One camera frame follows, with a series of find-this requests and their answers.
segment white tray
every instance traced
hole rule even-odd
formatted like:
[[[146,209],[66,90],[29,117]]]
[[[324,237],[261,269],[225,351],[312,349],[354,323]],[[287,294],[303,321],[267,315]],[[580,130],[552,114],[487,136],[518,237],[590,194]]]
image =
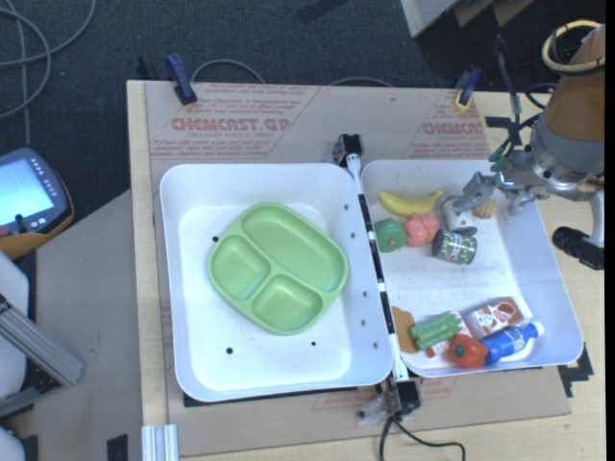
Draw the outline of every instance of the white tray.
[[[490,165],[481,160],[371,162],[363,169],[362,181],[372,221],[376,224],[388,217],[402,221],[380,204],[378,194],[382,190],[409,199],[430,195],[436,189],[441,189],[445,196],[460,195],[472,175],[477,171],[489,174]],[[502,193],[496,191],[494,199],[494,216],[486,220],[475,218],[478,246],[469,265],[433,257],[429,244],[381,253],[389,303],[410,312],[420,322],[449,310],[458,310],[463,315],[494,298],[521,296],[533,319],[544,325],[545,334],[530,340],[521,352],[479,372],[574,362],[582,351],[583,341],[538,207],[531,203],[511,216]],[[441,208],[434,214],[441,227],[445,227]],[[403,352],[402,359],[411,371],[424,377],[477,371],[454,367],[446,355],[428,358],[424,352]]]
[[[392,367],[372,256],[350,175],[320,164],[184,164],[160,183],[177,379],[215,402],[371,385]],[[209,281],[212,238],[245,209],[281,203],[322,229],[348,257],[342,293],[290,336],[243,316]]]

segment green can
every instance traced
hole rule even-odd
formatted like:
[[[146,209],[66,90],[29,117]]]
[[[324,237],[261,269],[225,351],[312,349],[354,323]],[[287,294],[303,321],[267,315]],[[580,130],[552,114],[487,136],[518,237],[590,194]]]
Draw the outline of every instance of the green can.
[[[477,253],[477,240],[448,230],[438,230],[431,241],[431,254],[440,259],[469,265]]]

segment plastic bottle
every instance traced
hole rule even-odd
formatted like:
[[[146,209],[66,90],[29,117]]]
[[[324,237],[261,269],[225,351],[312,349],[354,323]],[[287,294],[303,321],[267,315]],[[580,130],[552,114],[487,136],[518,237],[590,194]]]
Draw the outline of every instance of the plastic bottle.
[[[480,340],[489,349],[484,358],[484,365],[495,364],[501,358],[521,351],[526,347],[530,338],[536,338],[544,331],[540,323],[529,323],[524,327],[505,328],[486,336]]]

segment yellow banana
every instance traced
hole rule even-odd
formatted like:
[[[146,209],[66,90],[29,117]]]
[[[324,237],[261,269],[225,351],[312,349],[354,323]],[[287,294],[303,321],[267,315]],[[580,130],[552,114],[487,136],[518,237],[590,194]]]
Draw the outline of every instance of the yellow banana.
[[[435,204],[444,193],[437,189],[431,195],[408,200],[397,196],[390,191],[381,191],[379,199],[382,206],[391,213],[400,217],[409,217],[412,213],[428,214],[433,211]]]

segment screen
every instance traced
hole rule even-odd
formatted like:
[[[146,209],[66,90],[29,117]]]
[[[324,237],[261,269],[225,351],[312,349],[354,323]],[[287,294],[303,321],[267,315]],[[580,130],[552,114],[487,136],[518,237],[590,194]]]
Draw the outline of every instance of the screen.
[[[0,165],[0,225],[53,208],[54,203],[26,159]]]

